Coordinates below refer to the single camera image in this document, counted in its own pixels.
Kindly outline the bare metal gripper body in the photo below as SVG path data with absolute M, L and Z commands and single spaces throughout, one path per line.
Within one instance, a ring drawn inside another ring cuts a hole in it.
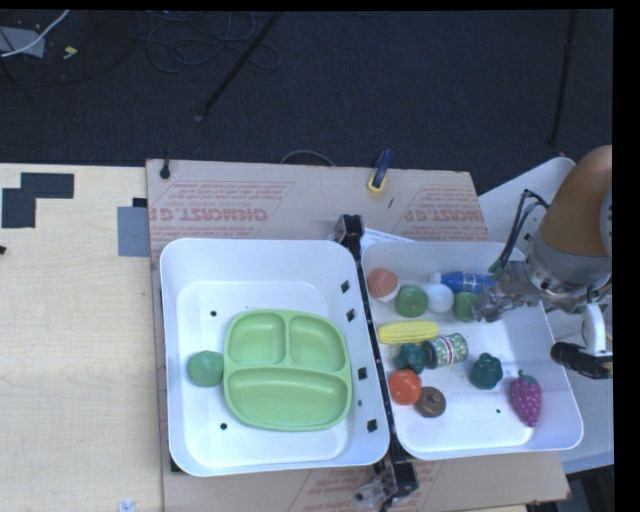
M 499 309 L 535 306 L 540 302 L 571 308 L 571 288 L 543 264 L 497 261 L 494 269 L 494 305 Z

